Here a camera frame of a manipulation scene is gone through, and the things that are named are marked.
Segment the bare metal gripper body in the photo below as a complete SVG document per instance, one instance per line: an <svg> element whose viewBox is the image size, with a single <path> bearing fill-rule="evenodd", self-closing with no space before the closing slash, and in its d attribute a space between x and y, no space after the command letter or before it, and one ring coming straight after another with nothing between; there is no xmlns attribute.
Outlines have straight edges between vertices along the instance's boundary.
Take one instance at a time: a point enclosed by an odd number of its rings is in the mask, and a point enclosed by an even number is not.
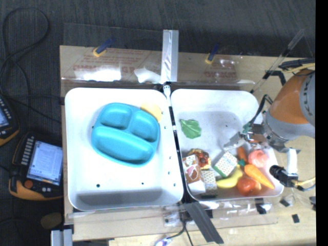
<svg viewBox="0 0 328 246"><path fill-rule="evenodd" d="M243 130L242 134L249 143L267 144L277 151L285 149L285 139L264 127L253 127Z"/></svg>

